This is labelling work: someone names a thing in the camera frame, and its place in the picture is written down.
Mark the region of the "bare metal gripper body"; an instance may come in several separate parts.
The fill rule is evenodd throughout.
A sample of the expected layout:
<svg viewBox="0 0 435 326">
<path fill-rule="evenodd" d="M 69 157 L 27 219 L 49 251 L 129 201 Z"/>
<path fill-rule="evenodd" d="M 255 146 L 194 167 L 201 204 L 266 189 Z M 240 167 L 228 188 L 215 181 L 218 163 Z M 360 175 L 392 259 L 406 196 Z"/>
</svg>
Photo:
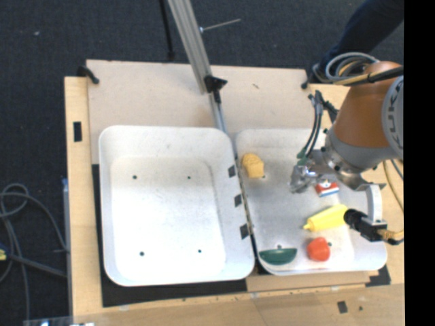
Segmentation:
<svg viewBox="0 0 435 326">
<path fill-rule="evenodd" d="M 324 181 L 340 181 L 354 191 L 363 191 L 370 182 L 362 177 L 364 169 L 348 164 L 331 147 L 320 149 L 301 149 L 296 155 L 297 162 L 293 168 L 292 176 L 311 177 L 312 185 Z"/>
</svg>

